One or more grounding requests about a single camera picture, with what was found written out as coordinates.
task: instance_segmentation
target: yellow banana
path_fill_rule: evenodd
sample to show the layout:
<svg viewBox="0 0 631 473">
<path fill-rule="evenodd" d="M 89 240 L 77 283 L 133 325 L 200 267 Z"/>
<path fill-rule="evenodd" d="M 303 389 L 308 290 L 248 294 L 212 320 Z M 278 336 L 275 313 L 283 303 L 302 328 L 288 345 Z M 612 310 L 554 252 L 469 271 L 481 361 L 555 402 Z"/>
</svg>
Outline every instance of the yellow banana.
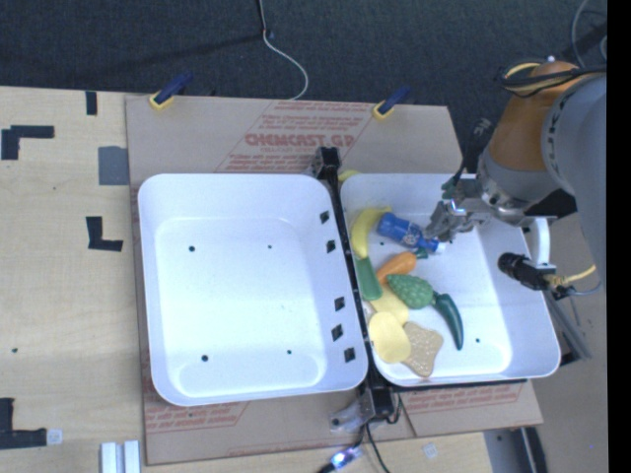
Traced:
<svg viewBox="0 0 631 473">
<path fill-rule="evenodd" d="M 368 257 L 368 233 L 383 214 L 391 211 L 390 207 L 369 207 L 359 213 L 351 227 L 351 247 L 359 259 Z"/>
</svg>

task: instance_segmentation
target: orange carrot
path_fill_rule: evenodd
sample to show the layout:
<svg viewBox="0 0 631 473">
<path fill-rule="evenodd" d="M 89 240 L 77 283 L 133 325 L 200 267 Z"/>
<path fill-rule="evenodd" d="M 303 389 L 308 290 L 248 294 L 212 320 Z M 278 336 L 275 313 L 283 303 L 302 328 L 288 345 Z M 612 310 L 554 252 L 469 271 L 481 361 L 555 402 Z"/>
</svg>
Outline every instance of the orange carrot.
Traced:
<svg viewBox="0 0 631 473">
<path fill-rule="evenodd" d="M 413 252 L 406 250 L 386 261 L 384 266 L 377 271 L 377 279 L 380 284 L 383 285 L 387 282 L 386 277 L 388 275 L 405 275 L 414 270 L 415 267 L 416 255 L 414 255 Z"/>
</svg>

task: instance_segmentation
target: cardboard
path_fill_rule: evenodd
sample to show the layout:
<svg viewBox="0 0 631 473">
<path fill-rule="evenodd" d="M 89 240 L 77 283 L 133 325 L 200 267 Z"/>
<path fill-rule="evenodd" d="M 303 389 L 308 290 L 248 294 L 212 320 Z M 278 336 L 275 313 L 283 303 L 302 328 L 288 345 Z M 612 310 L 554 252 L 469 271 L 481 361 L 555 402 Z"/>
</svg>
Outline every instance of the cardboard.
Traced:
<svg viewBox="0 0 631 473">
<path fill-rule="evenodd" d="M 399 105 L 384 121 L 374 119 L 371 109 L 368 103 L 177 97 L 156 111 L 147 96 L 126 97 L 148 464 L 342 446 L 356 438 L 333 432 L 329 424 L 332 413 L 353 402 L 355 391 L 194 408 L 170 405 L 156 393 L 149 372 L 137 193 L 145 179 L 163 172 L 299 173 L 310 167 L 320 146 L 339 149 L 342 169 L 457 170 L 460 151 L 445 107 Z M 490 390 L 432 389 L 401 398 L 401 418 L 375 429 L 375 439 L 541 422 L 529 382 Z"/>
</svg>

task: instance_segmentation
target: blue and yellow clamp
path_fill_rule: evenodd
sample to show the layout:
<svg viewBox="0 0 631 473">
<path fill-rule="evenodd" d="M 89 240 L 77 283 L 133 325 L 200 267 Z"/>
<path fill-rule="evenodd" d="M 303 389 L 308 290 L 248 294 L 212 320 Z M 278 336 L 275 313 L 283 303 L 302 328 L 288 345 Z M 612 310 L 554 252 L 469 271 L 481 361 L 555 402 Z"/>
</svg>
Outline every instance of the blue and yellow clamp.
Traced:
<svg viewBox="0 0 631 473">
<path fill-rule="evenodd" d="M 174 100 L 174 95 L 181 94 L 181 92 L 186 86 L 188 86 L 192 79 L 192 72 L 179 74 L 161 90 L 149 97 L 149 105 L 154 110 L 162 110 L 163 108 L 169 106 Z"/>
<path fill-rule="evenodd" d="M 403 86 L 396 90 L 384 101 L 379 102 L 373 107 L 373 117 L 379 121 L 386 119 L 393 111 L 397 103 L 404 101 L 410 94 L 410 88 Z"/>
</svg>

